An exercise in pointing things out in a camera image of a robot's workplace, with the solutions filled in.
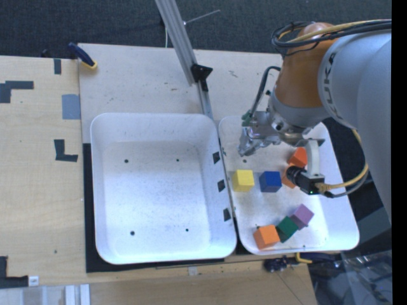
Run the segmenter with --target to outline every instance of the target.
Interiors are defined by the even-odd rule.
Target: blue cube
[[[264,172],[259,181],[261,192],[277,192],[282,186],[280,172]]]

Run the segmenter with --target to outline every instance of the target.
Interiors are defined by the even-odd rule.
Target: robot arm
[[[283,34],[296,29],[301,29],[298,38],[279,42]],[[306,147],[309,140],[303,136],[332,117],[359,133],[371,176],[391,221],[391,20],[339,26],[294,23],[275,32],[273,42],[289,49],[283,54],[267,109],[256,110],[264,90],[261,86],[252,109],[242,118],[239,154],[249,156],[260,147],[281,142]],[[309,159],[315,158],[312,151],[317,153],[315,148],[307,149]],[[291,169],[287,176],[290,173],[297,184],[298,175],[307,176],[305,170]]]

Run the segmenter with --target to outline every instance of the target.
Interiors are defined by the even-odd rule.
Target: green cube
[[[281,243],[284,243],[298,230],[298,226],[290,217],[286,216],[280,224],[277,225],[276,229]]]

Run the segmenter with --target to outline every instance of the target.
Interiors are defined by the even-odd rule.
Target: white tray
[[[240,116],[229,116],[219,124],[219,137],[223,159],[230,185],[230,194],[235,212],[238,233],[243,246],[253,254],[272,255],[288,252],[319,252],[349,250],[359,242],[359,229],[347,196],[329,199],[320,195],[307,195],[298,187],[290,189],[283,185],[276,193],[262,193],[258,177],[264,171],[279,171],[282,175],[288,166],[287,160],[295,148],[281,143],[256,151],[252,156],[240,157],[237,146],[242,131]],[[336,162],[328,130],[321,123],[306,138],[326,141],[320,146],[320,169],[326,182],[343,182]],[[256,185],[248,192],[235,192],[231,188],[231,177],[238,169],[252,170]],[[333,190],[344,192],[344,188]],[[258,226],[278,225],[285,216],[290,216],[300,204],[315,214],[308,227],[294,233],[286,242],[259,250],[253,238]]]
[[[95,239],[112,264],[220,259],[237,236],[201,114],[104,113],[90,127]],[[218,182],[226,188],[219,191]]]

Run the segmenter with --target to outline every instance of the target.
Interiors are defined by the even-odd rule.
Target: purple cube
[[[308,226],[308,223],[314,216],[314,213],[305,205],[301,204],[290,216],[291,220],[296,223],[298,230]]]
[[[261,192],[277,192],[282,186],[280,172],[263,172],[259,182]]]

